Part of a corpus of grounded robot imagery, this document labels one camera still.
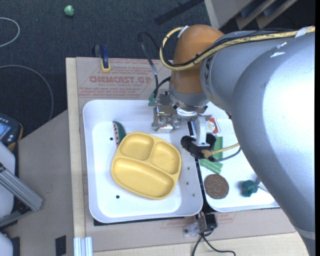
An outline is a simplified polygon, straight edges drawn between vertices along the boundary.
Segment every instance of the blue clamp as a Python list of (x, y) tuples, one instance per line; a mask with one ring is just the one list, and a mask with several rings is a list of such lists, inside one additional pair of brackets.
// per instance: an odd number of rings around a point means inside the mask
[(109, 72), (111, 69), (110, 60), (108, 58), (108, 48), (106, 45), (95, 44), (92, 48), (92, 57), (102, 58), (101, 69), (103, 72)]

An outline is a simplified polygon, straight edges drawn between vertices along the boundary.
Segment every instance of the dark carpet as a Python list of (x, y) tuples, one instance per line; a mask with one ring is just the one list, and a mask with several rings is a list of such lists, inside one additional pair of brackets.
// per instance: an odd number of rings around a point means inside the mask
[[(67, 5), (74, 7), (74, 16), (65, 15)], [(94, 44), (105, 44), (111, 58), (144, 59), (138, 33), (146, 31), (160, 43), (173, 28), (210, 25), (204, 0), (0, 0), (0, 17), (20, 26), (19, 37), (0, 47), (0, 66), (21, 65), (41, 74), (52, 89), (53, 118), (67, 109), (67, 57), (90, 57)], [(315, 0), (297, 1), (268, 27), (308, 25), (315, 25)], [(252, 22), (245, 29), (258, 28)], [(232, 19), (221, 30), (239, 29)], [(14, 23), (0, 19), (0, 46), (16, 33)], [(155, 50), (150, 55), (159, 58)], [(51, 107), (50, 91), (39, 75), (20, 67), (0, 68), (0, 113), (19, 121), (24, 136), (49, 120)]]

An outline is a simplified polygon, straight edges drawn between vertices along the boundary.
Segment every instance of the brown cookie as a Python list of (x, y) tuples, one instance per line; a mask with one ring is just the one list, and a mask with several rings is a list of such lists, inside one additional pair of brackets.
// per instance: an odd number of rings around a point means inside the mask
[(229, 193), (227, 180), (219, 174), (211, 174), (204, 180), (205, 192), (213, 199), (222, 199)]

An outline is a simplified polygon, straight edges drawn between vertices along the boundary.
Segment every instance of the yellow plate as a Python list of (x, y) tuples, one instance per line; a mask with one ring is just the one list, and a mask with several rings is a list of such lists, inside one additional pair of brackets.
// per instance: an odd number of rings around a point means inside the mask
[(122, 139), (111, 165), (111, 175), (119, 186), (149, 199), (168, 197), (180, 170), (180, 152), (167, 141), (143, 132), (132, 132)]

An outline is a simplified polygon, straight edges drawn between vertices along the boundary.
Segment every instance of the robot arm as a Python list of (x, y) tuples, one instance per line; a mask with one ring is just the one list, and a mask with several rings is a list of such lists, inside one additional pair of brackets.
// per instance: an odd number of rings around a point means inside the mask
[[(205, 51), (202, 38), (216, 47)], [(315, 255), (315, 28), (224, 35), (195, 25), (180, 35), (173, 64), (162, 62), (172, 69), (173, 128), (209, 101), (226, 111), (248, 162)]]

